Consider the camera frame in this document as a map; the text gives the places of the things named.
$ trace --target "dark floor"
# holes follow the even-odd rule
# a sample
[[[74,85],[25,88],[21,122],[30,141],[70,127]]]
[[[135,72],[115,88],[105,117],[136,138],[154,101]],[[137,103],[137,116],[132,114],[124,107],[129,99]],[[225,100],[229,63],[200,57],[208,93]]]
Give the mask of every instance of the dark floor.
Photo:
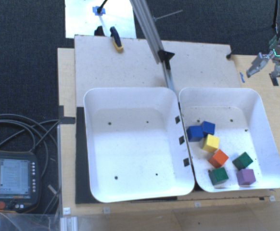
[[[275,0],[147,0],[156,17],[183,9],[159,20],[162,39],[230,44],[235,54],[268,51]],[[0,114],[14,113],[39,122],[58,118],[57,48],[72,48],[65,38],[64,0],[0,0]],[[137,36],[143,37],[136,23]],[[0,141],[10,134],[0,129]],[[26,150],[26,138],[6,150]],[[38,152],[41,164],[44,153]],[[42,213],[58,189],[57,152],[50,146],[43,179]]]

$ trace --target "blue cube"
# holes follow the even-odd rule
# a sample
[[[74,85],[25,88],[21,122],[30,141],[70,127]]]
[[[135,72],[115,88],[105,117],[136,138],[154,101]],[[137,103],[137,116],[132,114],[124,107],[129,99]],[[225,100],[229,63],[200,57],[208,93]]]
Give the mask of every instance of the blue cube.
[[[200,141],[204,137],[201,126],[190,126],[186,132],[189,142]]]
[[[214,123],[204,121],[204,122],[202,122],[201,127],[202,127],[202,132],[203,132],[204,136],[206,136],[208,134],[214,135],[214,133],[215,133],[215,124]]]

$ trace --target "wooden block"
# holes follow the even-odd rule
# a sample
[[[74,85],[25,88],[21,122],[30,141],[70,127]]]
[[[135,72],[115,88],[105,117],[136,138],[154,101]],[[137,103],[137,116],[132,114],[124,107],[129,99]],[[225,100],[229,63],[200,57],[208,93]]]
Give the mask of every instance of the wooden block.
[[[229,157],[222,150],[219,149],[208,161],[215,168],[218,168],[223,166],[228,158]]]
[[[229,179],[224,167],[215,168],[212,171],[210,171],[208,175],[214,186],[217,184],[224,183],[227,179]]]
[[[238,158],[236,158],[232,161],[232,163],[235,165],[235,167],[238,170],[241,170],[242,168],[247,168],[248,165],[250,165],[252,162],[253,162],[253,160],[247,154],[247,152],[244,152]]]
[[[214,123],[204,121],[204,122],[202,122],[201,127],[202,127],[204,136],[206,136],[208,134],[214,135],[214,133],[215,133],[215,124]]]
[[[202,149],[214,153],[219,146],[219,138],[208,134],[204,139]]]
[[[201,126],[190,126],[186,133],[189,142],[200,141],[204,137]]]
[[[249,186],[255,182],[255,173],[253,169],[243,168],[236,173],[236,177],[240,186]]]

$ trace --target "white plastic tray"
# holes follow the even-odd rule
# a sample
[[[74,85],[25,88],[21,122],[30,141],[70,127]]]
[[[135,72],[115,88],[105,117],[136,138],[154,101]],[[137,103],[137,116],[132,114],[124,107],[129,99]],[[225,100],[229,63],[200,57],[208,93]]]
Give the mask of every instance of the white plastic tray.
[[[179,94],[185,127],[200,125],[204,120],[215,123],[219,148],[229,159],[224,168],[226,182],[213,186],[207,161],[213,154],[202,150],[203,140],[189,142],[191,160],[199,186],[207,192],[244,189],[280,188],[280,157],[275,145],[262,100],[257,92],[245,88],[185,88]],[[253,159],[256,182],[240,187],[232,160],[243,152]]]
[[[96,88],[84,96],[90,188],[101,202],[190,193],[194,188],[178,100],[167,88]]]

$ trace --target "orange cube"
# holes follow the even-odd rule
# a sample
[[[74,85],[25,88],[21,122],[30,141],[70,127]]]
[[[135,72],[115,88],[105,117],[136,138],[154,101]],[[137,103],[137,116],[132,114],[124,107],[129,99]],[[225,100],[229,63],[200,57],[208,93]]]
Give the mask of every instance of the orange cube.
[[[215,168],[218,168],[223,166],[228,158],[229,157],[222,150],[219,149],[208,161]]]

